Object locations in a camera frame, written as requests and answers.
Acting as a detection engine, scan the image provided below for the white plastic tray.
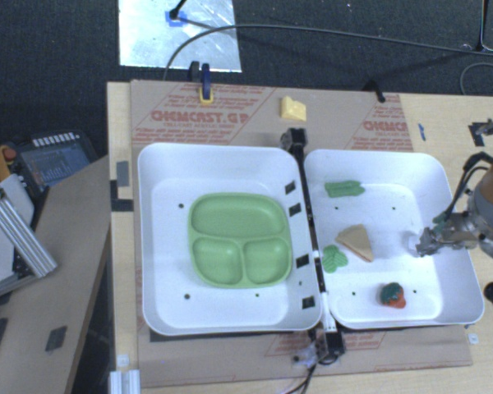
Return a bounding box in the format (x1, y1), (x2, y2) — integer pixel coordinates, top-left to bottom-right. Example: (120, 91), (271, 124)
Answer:
(303, 149), (486, 331)
(136, 142), (324, 337)

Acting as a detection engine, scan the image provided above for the tan sandwich slice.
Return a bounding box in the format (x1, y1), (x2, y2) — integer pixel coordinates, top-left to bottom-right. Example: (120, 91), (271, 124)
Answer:
(334, 223), (375, 263)

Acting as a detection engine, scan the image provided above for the red and green strawberry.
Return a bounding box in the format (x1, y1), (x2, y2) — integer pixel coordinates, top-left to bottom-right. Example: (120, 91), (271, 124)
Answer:
(378, 282), (408, 309)

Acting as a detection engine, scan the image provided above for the thin black and white rod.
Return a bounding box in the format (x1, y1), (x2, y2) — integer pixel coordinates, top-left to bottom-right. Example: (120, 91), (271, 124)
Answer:
(289, 136), (337, 332)

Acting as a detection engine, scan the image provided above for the brown cardboard board red print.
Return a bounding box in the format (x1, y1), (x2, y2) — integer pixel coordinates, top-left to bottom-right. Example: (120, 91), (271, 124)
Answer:
(129, 79), (474, 388)

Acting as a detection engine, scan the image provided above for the yellow cheese wedge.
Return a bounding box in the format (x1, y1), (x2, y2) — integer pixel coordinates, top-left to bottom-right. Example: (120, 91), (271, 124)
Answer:
(279, 94), (308, 122)

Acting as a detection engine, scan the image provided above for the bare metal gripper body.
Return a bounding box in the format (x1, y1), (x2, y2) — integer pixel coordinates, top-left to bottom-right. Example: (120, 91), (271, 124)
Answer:
(419, 212), (493, 267)

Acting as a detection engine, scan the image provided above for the green leaf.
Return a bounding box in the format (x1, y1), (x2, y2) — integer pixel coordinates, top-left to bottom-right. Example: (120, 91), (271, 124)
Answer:
(320, 244), (348, 275)

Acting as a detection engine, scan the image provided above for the green divided plate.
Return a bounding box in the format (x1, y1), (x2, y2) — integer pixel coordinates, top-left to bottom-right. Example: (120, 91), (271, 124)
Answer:
(187, 192), (294, 291)

